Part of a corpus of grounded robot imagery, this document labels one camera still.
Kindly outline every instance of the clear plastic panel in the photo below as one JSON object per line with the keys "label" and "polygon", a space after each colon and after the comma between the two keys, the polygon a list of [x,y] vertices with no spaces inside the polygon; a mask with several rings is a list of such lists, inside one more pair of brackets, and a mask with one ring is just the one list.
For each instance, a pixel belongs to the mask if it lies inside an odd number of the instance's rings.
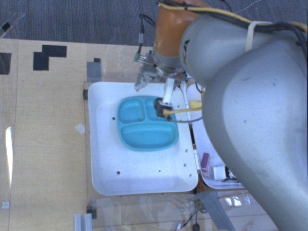
{"label": "clear plastic panel", "polygon": [[18,25],[23,13],[0,18],[0,230],[9,230],[14,167]]}
{"label": "clear plastic panel", "polygon": [[[135,82],[140,64],[133,62],[137,47],[89,44],[85,93],[93,82]],[[191,231],[198,220],[200,230],[217,228],[196,194],[153,193],[104,196],[93,187],[88,100],[85,99],[87,155],[87,210],[95,231]],[[239,231],[273,231],[276,226],[246,190],[218,191],[218,199]]]}

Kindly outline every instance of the pink object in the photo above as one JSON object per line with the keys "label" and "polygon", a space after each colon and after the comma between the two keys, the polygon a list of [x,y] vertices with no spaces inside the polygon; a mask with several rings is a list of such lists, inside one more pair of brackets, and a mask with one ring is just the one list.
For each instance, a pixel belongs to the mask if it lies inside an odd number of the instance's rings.
{"label": "pink object", "polygon": [[203,157],[202,157],[202,161],[201,161],[202,172],[205,172],[205,173],[208,172],[209,160],[210,160],[210,154],[209,153],[203,153]]}

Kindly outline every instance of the yellow cable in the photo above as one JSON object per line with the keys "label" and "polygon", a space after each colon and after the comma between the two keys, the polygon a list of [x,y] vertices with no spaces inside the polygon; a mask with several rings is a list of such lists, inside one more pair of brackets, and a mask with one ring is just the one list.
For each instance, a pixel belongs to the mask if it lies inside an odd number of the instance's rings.
{"label": "yellow cable", "polygon": [[189,107],[191,108],[200,108],[201,106],[201,101],[189,101]]}
{"label": "yellow cable", "polygon": [[308,34],[308,28],[305,24],[296,21],[288,21],[288,23],[302,29],[306,34]]}
{"label": "yellow cable", "polygon": [[[158,2],[158,4],[168,10],[176,10],[176,11],[191,11],[191,12],[209,12],[209,13],[219,13],[219,14],[223,14],[223,15],[227,15],[229,17],[232,17],[234,19],[246,22],[246,23],[252,23],[252,20],[249,20],[245,17],[242,17],[238,14],[234,14],[232,12],[226,11],[226,10],[221,10],[221,9],[215,9],[215,8],[208,8],[208,7],[192,7],[192,6],[188,6],[188,7],[183,7],[183,6],[170,6],[170,5],[166,5],[164,3]],[[308,34],[308,30],[307,30],[307,26],[303,23],[300,22],[288,22],[294,26],[296,26],[297,28],[301,29],[302,31],[304,31],[306,34]]]}
{"label": "yellow cable", "polygon": [[199,111],[201,110],[202,107],[199,108],[191,108],[191,109],[181,109],[181,110],[168,110],[168,109],[163,109],[163,115],[164,116],[169,116],[174,113],[182,113],[182,112],[188,112],[188,111]]}

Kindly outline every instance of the light wooden surface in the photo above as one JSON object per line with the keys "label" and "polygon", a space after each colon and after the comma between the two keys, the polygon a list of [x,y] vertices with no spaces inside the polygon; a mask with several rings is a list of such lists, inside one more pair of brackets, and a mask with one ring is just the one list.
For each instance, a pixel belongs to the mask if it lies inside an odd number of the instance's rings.
{"label": "light wooden surface", "polygon": [[71,230],[86,205],[82,90],[86,45],[69,44],[49,71],[33,71],[38,41],[19,42],[10,230]]}
{"label": "light wooden surface", "polygon": [[[11,58],[10,74],[0,75],[0,206],[2,207],[2,202],[10,201],[11,197],[5,130],[11,127],[12,131],[14,131],[15,128],[18,41],[0,39],[0,52],[14,52]],[[0,230],[5,231],[8,229],[9,214],[9,209],[0,209]]]}

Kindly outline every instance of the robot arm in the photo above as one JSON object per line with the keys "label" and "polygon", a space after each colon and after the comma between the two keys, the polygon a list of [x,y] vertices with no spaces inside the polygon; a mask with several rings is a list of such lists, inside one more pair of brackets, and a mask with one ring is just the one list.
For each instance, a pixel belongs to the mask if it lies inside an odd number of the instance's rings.
{"label": "robot arm", "polygon": [[220,157],[279,230],[305,230],[307,27],[247,29],[251,21],[200,0],[159,4],[152,62],[144,64],[140,79],[148,68],[151,78],[173,78],[175,86],[188,73],[206,87],[204,125]]}

